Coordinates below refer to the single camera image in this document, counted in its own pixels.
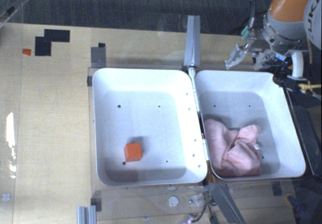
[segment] pink towel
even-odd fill
[[[204,122],[209,154],[214,171],[221,177],[260,175],[259,152],[254,148],[260,128],[246,126],[239,131],[213,119]]]

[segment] wooden table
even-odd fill
[[[44,29],[70,30],[70,42],[53,42],[51,57],[34,56],[35,36],[43,36]],[[33,53],[23,56],[13,223],[76,223],[77,207],[90,204],[87,74],[91,47],[105,43],[107,59],[113,64],[180,65],[185,38],[184,33],[23,25],[23,47]],[[239,37],[201,35],[202,63],[223,69],[236,42]],[[251,58],[245,62],[241,68],[248,69]],[[271,183],[229,188],[247,223],[295,223],[283,196],[273,195]],[[281,188],[283,194],[294,194],[291,181],[281,182]],[[215,212],[225,223],[218,208]],[[99,223],[176,224],[181,218],[119,216]],[[209,223],[208,213],[198,223]]]

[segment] orange square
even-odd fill
[[[31,56],[31,49],[23,49],[22,53],[26,56]]]
[[[125,161],[137,162],[142,158],[142,149],[139,142],[128,143],[124,148]]]

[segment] orange block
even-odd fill
[[[124,148],[125,161],[137,162],[142,158],[142,149],[139,142],[127,143]]]
[[[26,56],[31,56],[31,49],[23,49],[22,53]]]

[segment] table surface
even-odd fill
[[[44,29],[70,30],[70,42],[53,42],[51,57],[34,56],[35,37],[43,36]],[[77,207],[90,204],[91,47],[105,43],[112,64],[180,65],[185,39],[184,33],[23,25],[23,48],[33,53],[23,56],[13,223],[76,223]],[[201,35],[202,63],[223,69],[236,42],[241,42],[239,37]],[[250,63],[248,58],[240,67],[248,68]],[[291,181],[280,185],[283,195],[294,194]],[[270,182],[229,184],[229,189],[247,223],[295,223],[291,208],[283,195],[274,196]],[[219,209],[214,211],[225,223]],[[120,215],[98,223],[176,224],[182,217],[124,219]],[[204,214],[199,223],[209,223],[208,219],[209,214]]]

